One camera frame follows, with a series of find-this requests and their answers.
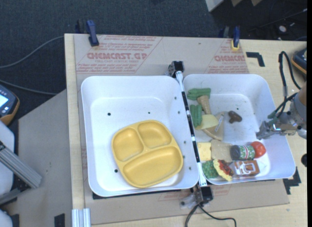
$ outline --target wooden table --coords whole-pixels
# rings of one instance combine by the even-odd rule
[[[269,84],[275,105],[283,101],[282,81],[279,74],[277,56],[281,51],[285,51],[289,57],[295,51],[307,46],[303,41],[259,41],[240,40],[240,45],[244,51],[249,73],[262,76]],[[246,52],[258,52],[262,55],[265,67],[260,67],[256,59],[247,58]],[[82,176],[82,160],[79,134],[78,118],[78,93],[76,83],[76,63],[74,35],[65,34],[65,57],[67,76],[67,99],[69,116],[69,137],[70,137],[70,159],[72,178],[72,198],[73,209],[84,209],[84,188]],[[289,94],[297,91],[291,81],[290,72],[286,61],[284,62],[284,73],[287,80]],[[294,76],[299,85],[304,84],[302,75],[294,70]],[[257,207],[239,209],[223,212],[215,212],[216,217],[233,217],[237,221],[237,226],[283,226],[283,227],[303,227],[308,226],[307,212],[307,168],[301,163],[301,157],[307,153],[307,141],[297,134],[287,136],[293,157],[300,175],[301,183],[297,187],[291,188],[288,205],[278,205],[269,207]],[[134,226],[184,226],[186,216],[175,216],[166,218],[155,218],[148,220],[138,220],[122,223],[110,223],[96,225],[97,227],[134,227]],[[195,214],[189,221],[189,226],[234,226],[230,221],[213,220],[205,214]]]

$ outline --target tomato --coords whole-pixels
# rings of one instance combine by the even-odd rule
[[[265,146],[259,141],[253,141],[250,145],[254,148],[254,158],[260,158],[267,152]]]

